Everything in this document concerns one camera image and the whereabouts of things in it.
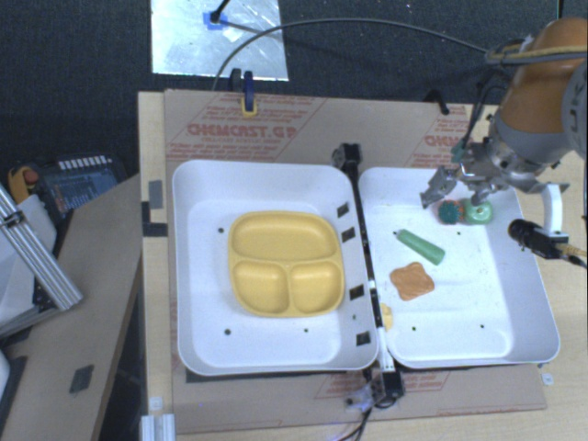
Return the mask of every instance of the yellow and black device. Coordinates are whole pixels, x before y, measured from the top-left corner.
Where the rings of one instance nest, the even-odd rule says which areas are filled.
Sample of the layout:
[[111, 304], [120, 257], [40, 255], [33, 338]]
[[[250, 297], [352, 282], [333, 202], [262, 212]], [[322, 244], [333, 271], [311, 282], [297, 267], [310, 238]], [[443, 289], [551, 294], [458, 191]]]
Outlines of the yellow and black device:
[[16, 203], [38, 195], [51, 220], [59, 224], [71, 210], [97, 198], [126, 177], [122, 162], [115, 155], [64, 155], [42, 166], [30, 162], [11, 169], [8, 188]]

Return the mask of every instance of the metal plate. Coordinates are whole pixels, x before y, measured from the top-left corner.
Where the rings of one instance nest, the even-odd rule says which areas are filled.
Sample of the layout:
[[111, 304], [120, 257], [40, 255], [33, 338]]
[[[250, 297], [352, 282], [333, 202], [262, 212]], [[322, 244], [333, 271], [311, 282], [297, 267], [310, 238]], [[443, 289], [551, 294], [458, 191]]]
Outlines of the metal plate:
[[[214, 76], [232, 50], [254, 33], [232, 27], [210, 29], [204, 14], [222, 0], [152, 0], [152, 51], [155, 74]], [[280, 24], [277, 0], [231, 0], [223, 11], [232, 22], [257, 31]], [[255, 79], [288, 80], [281, 31], [255, 41], [225, 69], [251, 70]]]

